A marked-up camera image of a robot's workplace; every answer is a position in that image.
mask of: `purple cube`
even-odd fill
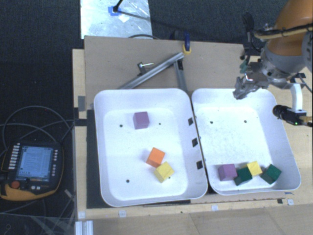
[[[233,180],[237,177],[237,171],[234,164],[224,164],[219,167],[219,176],[221,181]]]
[[[144,129],[149,125],[149,117],[147,112],[136,112],[133,116],[135,129]]]

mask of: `white tray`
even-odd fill
[[[202,197],[207,177],[188,95],[179,89],[107,90],[94,99],[102,198],[113,207]],[[135,112],[150,125],[134,129]],[[146,164],[152,148],[165,152],[175,173],[160,183]]]
[[[233,89],[198,89],[192,94],[203,156],[209,182],[221,195],[262,191],[294,190],[301,177],[281,120],[272,109],[274,96],[267,90],[250,93],[236,100]],[[269,185],[260,176],[236,186],[234,181],[220,181],[218,167],[235,164],[240,168],[257,161],[262,169],[269,164],[282,173]]]

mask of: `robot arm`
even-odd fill
[[[252,44],[251,34],[253,19],[245,15],[248,41]],[[313,28],[313,0],[289,0],[281,10],[273,29],[259,30],[254,33],[256,38],[266,41],[261,51],[259,61],[249,63],[247,59],[241,66],[242,78],[238,77],[233,92],[236,99],[243,99],[250,92],[259,88],[266,89],[272,84],[280,89],[291,89],[293,99],[302,98],[301,89],[295,90],[295,84],[290,82],[305,66],[312,72],[312,28]],[[294,125],[306,124],[303,112],[299,115],[294,107],[288,110],[294,114],[295,121],[288,121]],[[273,111],[283,119],[282,111]]]

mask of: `wooden block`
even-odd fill
[[[167,162],[164,162],[158,168],[156,168],[154,174],[156,175],[157,179],[162,183],[164,180],[174,174],[174,170]]]
[[[153,147],[146,163],[157,168],[161,165],[164,156],[165,153],[163,151],[160,151],[159,149]]]
[[[262,174],[262,170],[257,161],[247,163],[246,166],[249,168],[253,177]]]
[[[252,175],[248,167],[237,170],[237,174],[238,177],[234,179],[237,186],[252,179]]]
[[[265,171],[262,173],[261,178],[263,178],[270,185],[273,184],[279,177],[281,170],[270,164]]]
[[[147,112],[136,112],[133,116],[135,129],[145,129],[149,126],[149,117]]]
[[[234,164],[224,164],[219,167],[218,171],[221,181],[233,180],[238,176]]]

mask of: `red emergency stop button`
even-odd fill
[[[19,187],[20,187],[20,182],[19,181],[13,181],[11,183],[11,188],[18,189]]]

